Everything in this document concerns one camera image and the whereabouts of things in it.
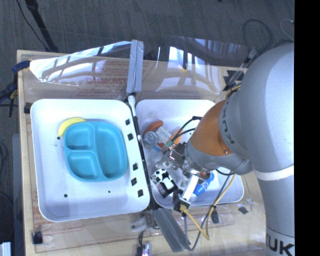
yellow banana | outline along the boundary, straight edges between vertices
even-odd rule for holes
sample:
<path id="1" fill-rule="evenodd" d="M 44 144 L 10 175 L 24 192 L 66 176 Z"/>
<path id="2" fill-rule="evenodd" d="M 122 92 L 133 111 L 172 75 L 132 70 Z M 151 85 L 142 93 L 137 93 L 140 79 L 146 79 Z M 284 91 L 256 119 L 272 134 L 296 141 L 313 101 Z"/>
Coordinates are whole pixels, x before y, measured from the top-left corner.
<path id="1" fill-rule="evenodd" d="M 69 118 L 69 119 L 63 121 L 62 124 L 60 124 L 60 126 L 59 126 L 58 135 L 59 136 L 65 135 L 65 132 L 70 125 L 73 125 L 76 123 L 82 123 L 85 121 L 86 120 L 83 119 L 82 117 L 72 117 L 72 118 Z"/>

